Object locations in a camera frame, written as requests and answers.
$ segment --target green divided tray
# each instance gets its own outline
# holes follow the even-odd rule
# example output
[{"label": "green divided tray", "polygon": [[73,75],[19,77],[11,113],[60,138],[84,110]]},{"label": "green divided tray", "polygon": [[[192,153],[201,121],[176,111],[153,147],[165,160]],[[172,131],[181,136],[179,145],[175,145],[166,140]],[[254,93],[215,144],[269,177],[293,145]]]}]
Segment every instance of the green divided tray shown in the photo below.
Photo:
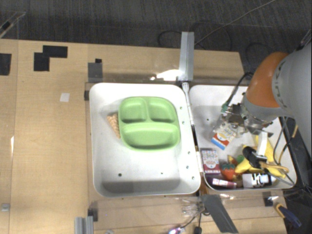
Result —
[{"label": "green divided tray", "polygon": [[160,97],[129,97],[118,112],[123,143],[132,150],[160,151],[180,142],[175,107]]}]

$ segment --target brown food item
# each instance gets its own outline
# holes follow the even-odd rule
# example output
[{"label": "brown food item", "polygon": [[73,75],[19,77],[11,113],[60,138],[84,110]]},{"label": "brown food item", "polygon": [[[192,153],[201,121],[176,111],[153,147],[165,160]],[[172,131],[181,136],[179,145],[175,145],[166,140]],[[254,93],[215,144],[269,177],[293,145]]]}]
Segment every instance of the brown food item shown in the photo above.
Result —
[{"label": "brown food item", "polygon": [[116,134],[117,138],[120,138],[118,113],[115,113],[113,115],[108,115],[106,118],[107,118],[109,124],[111,125],[114,133]]}]

